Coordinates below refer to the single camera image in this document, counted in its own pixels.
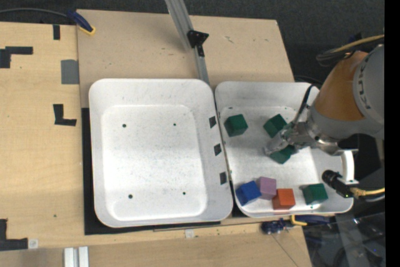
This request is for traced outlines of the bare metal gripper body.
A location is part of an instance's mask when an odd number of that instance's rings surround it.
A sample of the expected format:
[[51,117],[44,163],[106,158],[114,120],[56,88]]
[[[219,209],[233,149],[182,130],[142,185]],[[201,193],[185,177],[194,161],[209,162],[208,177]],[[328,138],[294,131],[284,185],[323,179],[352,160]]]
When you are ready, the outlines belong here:
[[338,139],[322,133],[319,128],[310,121],[294,123],[290,122],[280,132],[282,149],[291,146],[295,150],[310,147],[336,155],[340,151]]

